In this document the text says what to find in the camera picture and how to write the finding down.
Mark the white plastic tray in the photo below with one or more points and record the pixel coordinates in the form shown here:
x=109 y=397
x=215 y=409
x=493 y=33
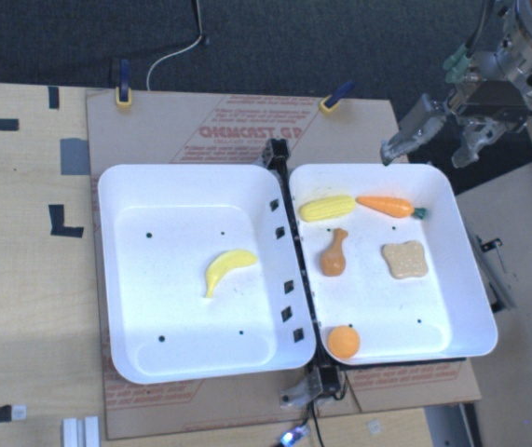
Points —
x=177 y=324
x=386 y=305

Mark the brown cardboard board red print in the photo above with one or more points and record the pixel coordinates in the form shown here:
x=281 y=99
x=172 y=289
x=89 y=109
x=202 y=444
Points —
x=163 y=126

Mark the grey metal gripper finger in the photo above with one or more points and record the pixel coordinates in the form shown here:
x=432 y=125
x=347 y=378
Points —
x=414 y=131
x=473 y=144

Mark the orange ball fruit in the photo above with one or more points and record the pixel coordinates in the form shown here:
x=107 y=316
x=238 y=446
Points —
x=344 y=342

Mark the yellow corn cob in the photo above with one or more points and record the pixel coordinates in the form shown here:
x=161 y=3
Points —
x=326 y=208

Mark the orange carrot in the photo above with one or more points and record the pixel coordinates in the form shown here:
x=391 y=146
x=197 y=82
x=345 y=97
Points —
x=386 y=206

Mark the beige bread slice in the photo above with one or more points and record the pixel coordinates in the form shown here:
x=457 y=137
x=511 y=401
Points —
x=404 y=260

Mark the brown chicken drumstick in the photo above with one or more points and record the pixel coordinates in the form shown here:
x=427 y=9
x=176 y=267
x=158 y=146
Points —
x=333 y=260

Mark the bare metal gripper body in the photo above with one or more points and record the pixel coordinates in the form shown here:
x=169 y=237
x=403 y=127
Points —
x=498 y=98

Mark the yellow banana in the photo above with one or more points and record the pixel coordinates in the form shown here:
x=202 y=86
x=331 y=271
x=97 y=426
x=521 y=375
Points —
x=222 y=266

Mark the thin black rod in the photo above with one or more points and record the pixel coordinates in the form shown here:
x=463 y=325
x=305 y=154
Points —
x=302 y=259

